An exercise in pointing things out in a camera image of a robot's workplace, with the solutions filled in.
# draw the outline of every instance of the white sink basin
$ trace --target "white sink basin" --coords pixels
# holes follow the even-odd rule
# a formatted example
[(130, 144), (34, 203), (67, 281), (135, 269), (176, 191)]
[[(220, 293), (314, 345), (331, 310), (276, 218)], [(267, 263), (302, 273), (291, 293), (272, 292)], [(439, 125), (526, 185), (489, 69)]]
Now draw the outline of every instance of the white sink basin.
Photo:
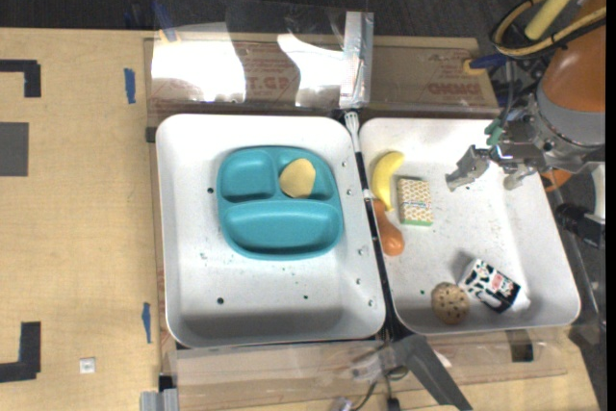
[[(243, 256), (224, 239), (216, 182), (231, 152), (295, 146), (334, 175), (342, 238), (326, 253), (282, 261)], [(330, 118), (178, 115), (156, 135), (167, 324), (187, 347), (363, 339), (385, 305), (350, 135)]]
[[(504, 172), (491, 164), (468, 187), (451, 192), (445, 174), (471, 144), (486, 147), (489, 120), (375, 118), (364, 124), (360, 142), (368, 168), (383, 153), (404, 153), (396, 175), (426, 180), (432, 196), (431, 226), (400, 225), (405, 249), (386, 257), (385, 267), (399, 320), (420, 334), (471, 333), (567, 325), (579, 312), (579, 295), (539, 175), (507, 191)], [(430, 293), (456, 283), (474, 258), (486, 261), (521, 285), (531, 300), (517, 316), (498, 314), (473, 297), (469, 316), (458, 325), (432, 312)]]

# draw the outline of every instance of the tape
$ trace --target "tape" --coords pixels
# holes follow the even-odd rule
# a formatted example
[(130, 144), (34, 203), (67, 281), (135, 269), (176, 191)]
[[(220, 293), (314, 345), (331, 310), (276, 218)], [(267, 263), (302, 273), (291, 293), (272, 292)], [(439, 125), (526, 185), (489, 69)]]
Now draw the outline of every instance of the tape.
[(37, 61), (0, 60), (0, 72), (23, 72), (24, 98), (40, 98), (40, 65)]
[(22, 322), (19, 360), (0, 365), (0, 382), (34, 380), (40, 372), (40, 322)]
[(126, 99), (128, 104), (137, 103), (135, 99), (135, 71), (132, 68), (124, 69), (124, 89), (126, 90)]
[(150, 304), (145, 302), (143, 304), (143, 310), (141, 311), (141, 320), (143, 321), (143, 328), (145, 329), (145, 339), (149, 345), (152, 344), (152, 317), (150, 316)]

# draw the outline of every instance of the toy sink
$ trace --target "toy sink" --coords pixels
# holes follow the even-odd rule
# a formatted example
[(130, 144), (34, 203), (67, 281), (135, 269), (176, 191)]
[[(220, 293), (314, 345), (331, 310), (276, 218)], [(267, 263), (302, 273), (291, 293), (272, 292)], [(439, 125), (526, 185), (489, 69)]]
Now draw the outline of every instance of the toy sink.
[[(385, 304), (345, 127), (313, 116), (177, 115), (159, 126), (156, 147), (167, 325), (177, 341), (352, 340), (381, 328)], [(307, 199), (283, 197), (279, 170), (304, 156), (331, 180)], [(280, 251), (268, 234), (293, 218), (298, 241)]]
[[(504, 173), (493, 166), (468, 188), (447, 187), (445, 174), (468, 146), (485, 145), (488, 123), (375, 118), (362, 125), (369, 178), (380, 156), (401, 151), (392, 190), (399, 176), (411, 176), (428, 181), (432, 194), (431, 226), (400, 225), (396, 212), (388, 213), (405, 249), (384, 259), (395, 311), (386, 314), (343, 125), (315, 116), (165, 120), (156, 146), (167, 324), (175, 339), (188, 347), (364, 339), (386, 317), (426, 335), (572, 322), (578, 291), (540, 178), (527, 177), (508, 192)], [(296, 157), (308, 157), (322, 178), (306, 199), (278, 188), (280, 170)], [(523, 286), (530, 308), (510, 317), (472, 301), (462, 323), (445, 325), (431, 311), (430, 292), (458, 281), (477, 257)]]
[[(364, 160), (371, 176), (376, 159), (389, 150), (404, 153), (392, 177), (410, 176), (430, 184), (434, 222), (400, 225), (405, 249), (385, 257), (398, 319), (421, 334), (567, 325), (579, 312), (579, 295), (538, 174), (506, 191), (496, 165), (467, 187), (451, 192), (445, 174), (455, 170), (469, 145), (485, 147), (489, 120), (375, 118), (360, 131)], [(444, 325), (431, 309), (430, 293), (440, 282), (456, 283), (465, 266), (481, 258), (524, 287), (531, 300), (523, 313), (498, 314), (471, 298), (469, 316), (459, 325)]]

